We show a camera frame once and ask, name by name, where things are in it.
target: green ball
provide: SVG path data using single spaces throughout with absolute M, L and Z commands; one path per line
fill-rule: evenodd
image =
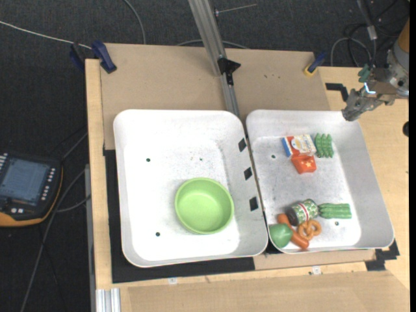
M 273 224 L 268 228 L 270 239 L 278 248 L 283 248 L 291 241 L 293 236 L 292 229 L 287 224 Z

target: white tray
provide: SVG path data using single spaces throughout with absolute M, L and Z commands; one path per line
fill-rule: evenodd
M 367 147 L 357 121 L 341 112 L 256 110 L 246 120 L 255 172 L 268 226 L 296 202 L 349 203 L 349 220 L 317 220 L 322 233 L 307 251 L 289 243 L 285 253 L 384 248 L 393 239 L 393 227 L 380 192 Z M 317 170 L 298 174 L 286 157 L 281 138 L 289 135 L 330 134 L 333 158 L 315 156 Z
M 263 252 L 268 232 L 254 175 L 244 175 L 252 169 L 237 117 L 226 111 L 126 110 L 114 120 L 114 137 L 122 249 L 129 262 L 154 267 Z M 220 233 L 191 233 L 177 219 L 176 190 L 194 177 L 219 181 L 233 197 L 233 220 Z

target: green plate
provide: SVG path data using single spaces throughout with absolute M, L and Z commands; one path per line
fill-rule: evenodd
M 223 230 L 233 218 L 234 203 L 228 190 L 209 178 L 184 182 L 175 196 L 176 215 L 195 233 L 211 234 Z

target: wooden table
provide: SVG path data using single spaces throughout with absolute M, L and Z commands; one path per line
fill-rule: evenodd
M 410 310 L 408 102 L 379 107 L 359 120 L 370 159 L 386 202 L 400 255 L 387 270 L 367 271 L 374 250 L 319 252 L 254 257 L 255 270 L 113 283 L 107 209 L 105 149 L 114 149 L 112 119 L 138 109 L 224 110 L 222 91 L 205 50 L 198 47 L 107 44 L 118 66 L 106 74 L 98 60 L 86 61 L 90 142 L 95 289 L 119 288 L 126 311 L 407 311 Z M 308 52 L 228 49 L 240 62 L 234 74 L 242 120 L 253 109 L 339 110 L 339 92 L 324 83 L 359 88 L 356 68 L 302 70 L 313 61 Z

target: pretzel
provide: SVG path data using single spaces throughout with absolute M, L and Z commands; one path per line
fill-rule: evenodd
M 322 227 L 316 220 L 309 220 L 298 226 L 298 233 L 303 238 L 311 240 L 314 236 L 319 235 L 322 232 Z

